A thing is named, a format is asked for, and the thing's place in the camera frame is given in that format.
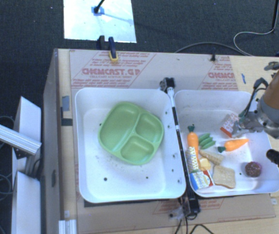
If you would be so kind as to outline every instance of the wooden table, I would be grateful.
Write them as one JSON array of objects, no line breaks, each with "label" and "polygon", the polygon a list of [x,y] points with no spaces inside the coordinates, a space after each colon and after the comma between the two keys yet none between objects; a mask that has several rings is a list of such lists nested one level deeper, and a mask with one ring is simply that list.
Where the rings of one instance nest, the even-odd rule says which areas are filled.
[{"label": "wooden table", "polygon": [[[70,70],[69,70],[69,50],[58,50],[59,52],[59,79],[60,79],[60,99],[63,95],[70,94]],[[230,56],[233,72],[237,81],[238,89],[241,91],[252,92],[253,83],[256,79],[263,77],[267,81],[271,80],[273,72],[263,70],[269,62],[279,61],[279,58],[267,57],[239,57]],[[64,112],[65,118],[72,118],[71,111]],[[73,154],[73,129],[72,127],[62,127],[62,167],[63,167],[63,184],[64,184],[64,209],[69,210],[70,219],[77,218],[76,210],[76,192],[75,192],[75,167]],[[279,140],[270,137],[273,149],[279,150]],[[266,219],[244,220],[235,222],[212,223],[206,226],[215,234],[251,234],[251,233],[279,233],[279,192],[271,195],[275,198],[277,204],[274,205],[276,217]],[[172,234],[176,227],[157,228],[148,230],[136,230],[126,232],[116,232],[119,234]],[[179,233],[185,233],[185,226],[182,226]],[[198,227],[195,234],[207,233],[206,230]]]}]

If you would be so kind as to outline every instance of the white cable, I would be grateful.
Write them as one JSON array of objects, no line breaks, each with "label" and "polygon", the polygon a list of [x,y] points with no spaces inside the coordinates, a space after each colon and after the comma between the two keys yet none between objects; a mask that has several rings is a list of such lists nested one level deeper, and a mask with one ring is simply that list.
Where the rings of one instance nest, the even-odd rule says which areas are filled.
[{"label": "white cable", "polygon": [[278,15],[278,7],[277,7],[277,12],[276,12],[276,18],[275,18],[274,27],[273,27],[273,29],[271,29],[269,32],[266,32],[266,33],[257,33],[257,32],[250,32],[250,31],[243,31],[243,32],[237,33],[237,34],[234,36],[234,45],[235,45],[235,47],[236,47],[243,55],[253,57],[253,55],[251,55],[251,54],[249,54],[249,53],[243,51],[242,49],[240,49],[240,48],[237,46],[236,40],[235,40],[236,37],[239,36],[240,34],[253,34],[253,35],[264,36],[264,35],[268,35],[268,34],[274,32],[275,27],[276,27],[276,22],[277,22],[277,15]]}]

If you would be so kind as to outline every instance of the toy sink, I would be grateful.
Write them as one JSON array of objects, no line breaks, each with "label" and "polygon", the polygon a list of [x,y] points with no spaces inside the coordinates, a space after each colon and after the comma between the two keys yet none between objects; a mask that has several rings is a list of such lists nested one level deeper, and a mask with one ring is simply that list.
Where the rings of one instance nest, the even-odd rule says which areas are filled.
[{"label": "toy sink", "polygon": [[[250,94],[238,91],[178,91],[175,103],[183,149],[188,148],[187,126],[191,124],[198,135],[210,133],[217,145],[222,145],[229,139],[220,130],[224,120],[230,113],[239,114],[249,98]],[[172,104],[166,93],[157,89],[84,88],[76,93],[74,106],[79,189],[85,200],[171,199],[185,192],[190,182],[184,176]],[[266,157],[271,148],[267,134],[243,137],[249,139],[247,145],[222,153],[221,165],[234,169],[236,187],[214,185],[195,193],[220,197],[279,190],[279,170]],[[140,152],[132,152],[134,147]],[[243,167],[249,161],[262,165],[261,176],[245,176]]]},{"label": "toy sink", "polygon": [[161,90],[83,88],[75,96],[74,131],[85,200],[170,199],[185,192],[171,101]]},{"label": "toy sink", "polygon": [[98,134],[105,150],[134,165],[149,162],[162,137],[161,121],[130,102],[118,103],[107,115]]}]

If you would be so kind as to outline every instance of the butter package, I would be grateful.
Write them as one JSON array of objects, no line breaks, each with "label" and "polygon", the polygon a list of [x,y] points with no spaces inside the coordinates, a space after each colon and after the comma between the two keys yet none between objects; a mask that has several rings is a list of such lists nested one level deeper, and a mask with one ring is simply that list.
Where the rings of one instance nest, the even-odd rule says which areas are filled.
[{"label": "butter package", "polygon": [[236,121],[238,121],[239,118],[237,115],[231,113],[226,121],[224,122],[223,126],[221,126],[221,130],[226,133],[230,138],[232,137],[232,132],[233,132],[233,127],[234,127],[234,123]]},{"label": "butter package", "polygon": [[208,171],[199,171],[196,173],[191,173],[189,176],[194,190],[214,185]]},{"label": "butter package", "polygon": [[188,172],[193,173],[199,171],[199,164],[196,156],[196,150],[194,147],[189,147],[189,150],[185,152]]}]

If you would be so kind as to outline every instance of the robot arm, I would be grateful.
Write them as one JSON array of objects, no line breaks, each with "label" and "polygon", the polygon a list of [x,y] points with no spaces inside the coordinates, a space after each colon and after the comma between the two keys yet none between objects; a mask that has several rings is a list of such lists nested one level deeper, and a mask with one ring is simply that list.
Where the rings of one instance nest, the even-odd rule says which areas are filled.
[{"label": "robot arm", "polygon": [[[239,115],[239,121],[235,122],[233,135],[241,135],[244,132],[261,132],[275,139],[279,139],[279,63],[272,62],[264,68],[265,70],[278,70],[272,81],[268,85],[261,78],[256,81],[251,99],[245,110]],[[251,101],[258,91],[258,87],[264,84],[266,89],[258,101],[257,109],[253,112],[249,111]],[[279,152],[273,149],[267,152],[267,157],[279,166]]]}]

